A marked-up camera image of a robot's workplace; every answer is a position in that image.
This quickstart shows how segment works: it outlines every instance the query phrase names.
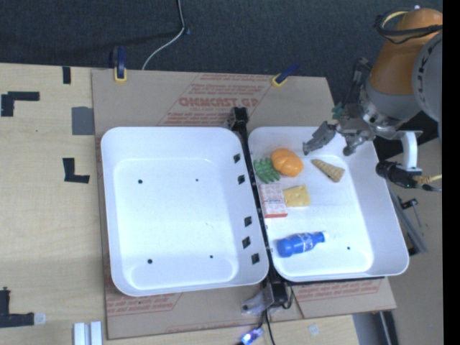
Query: cardboard sheet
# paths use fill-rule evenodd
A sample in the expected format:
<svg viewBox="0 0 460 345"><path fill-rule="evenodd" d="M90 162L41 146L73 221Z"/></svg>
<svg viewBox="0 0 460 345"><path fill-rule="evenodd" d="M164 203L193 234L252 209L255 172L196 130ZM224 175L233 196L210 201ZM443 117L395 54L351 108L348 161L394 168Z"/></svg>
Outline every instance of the cardboard sheet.
<svg viewBox="0 0 460 345"><path fill-rule="evenodd" d="M333 101L325 78L289 77L281 88L269 75L174 73L129 70L116 83L113 70L92 70L99 205L109 339L253 325L241 304L259 285L134 298L111 281L100 142L114 127L221 126L231 108L247 107L248 131L262 126L310 126L331 120ZM273 321L335 316L395 308L387 278L294 287L289 310Z"/></svg>

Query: yellow cheese toy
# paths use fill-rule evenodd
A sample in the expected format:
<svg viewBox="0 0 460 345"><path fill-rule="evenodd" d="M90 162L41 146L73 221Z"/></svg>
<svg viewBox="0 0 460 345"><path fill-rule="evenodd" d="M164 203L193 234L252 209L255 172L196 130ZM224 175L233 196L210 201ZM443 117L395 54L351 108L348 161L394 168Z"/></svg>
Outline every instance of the yellow cheese toy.
<svg viewBox="0 0 460 345"><path fill-rule="evenodd" d="M276 149L270 158L274 169L283 175L297 176L303 170L303 162L300 157L286 148Z"/></svg>
<svg viewBox="0 0 460 345"><path fill-rule="evenodd" d="M310 195L305 184L284 189L285 203L287 207L304 207L310 205Z"/></svg>

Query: blue bottle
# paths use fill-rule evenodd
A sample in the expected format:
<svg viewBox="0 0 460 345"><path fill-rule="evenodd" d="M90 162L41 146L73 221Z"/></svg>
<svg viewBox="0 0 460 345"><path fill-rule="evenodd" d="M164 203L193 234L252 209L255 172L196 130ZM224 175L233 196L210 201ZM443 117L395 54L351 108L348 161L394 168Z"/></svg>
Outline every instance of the blue bottle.
<svg viewBox="0 0 460 345"><path fill-rule="evenodd" d="M312 250L317 243L326 241L326 232L302 233L289 236L278 241L277 249L281 257L290 257L293 254Z"/></svg>

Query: white tray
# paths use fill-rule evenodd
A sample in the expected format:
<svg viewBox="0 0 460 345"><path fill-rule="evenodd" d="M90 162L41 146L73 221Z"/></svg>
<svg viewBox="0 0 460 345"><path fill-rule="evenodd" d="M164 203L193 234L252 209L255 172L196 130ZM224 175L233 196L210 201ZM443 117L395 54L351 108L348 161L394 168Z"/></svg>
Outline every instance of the white tray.
<svg viewBox="0 0 460 345"><path fill-rule="evenodd" d="M287 208L285 218L264 220L272 247L275 269L294 282L340 280L399 275L409 256L400 225L383 178L375 172L378 163L374 146L367 142L356 153L344 156L344 138L337 134L326 146L307 156L303 142L312 138L315 127L261 127L249 135L252 160L270 157L277 148L295 152L304 169L295 178L281 177L282 189L305 184L310 205ZM335 183L312 159L342 167L345 173ZM328 240L302 254L281 257L278 239L303 232L326 231Z"/></svg>
<svg viewBox="0 0 460 345"><path fill-rule="evenodd" d="M224 128L102 138L111 275L131 296L250 285L269 268L242 145Z"/></svg>

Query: floor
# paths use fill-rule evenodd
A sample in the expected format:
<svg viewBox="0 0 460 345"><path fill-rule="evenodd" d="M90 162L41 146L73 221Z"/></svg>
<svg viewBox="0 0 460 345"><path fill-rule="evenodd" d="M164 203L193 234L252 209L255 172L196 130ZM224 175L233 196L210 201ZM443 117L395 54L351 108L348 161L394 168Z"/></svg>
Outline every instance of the floor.
<svg viewBox="0 0 460 345"><path fill-rule="evenodd" d="M402 161L401 155L393 161ZM442 145L439 139L418 148L418 167L423 175L442 173ZM432 182L442 187L442 181ZM417 239L407 237L410 256L407 270L390 277L397 303L391 313L374 313L354 317L359 341L362 345L439 345L444 344L443 327L443 236L442 193L392 186L396 196L404 203L416 199L415 207L404 210L411 221L408 231Z"/></svg>

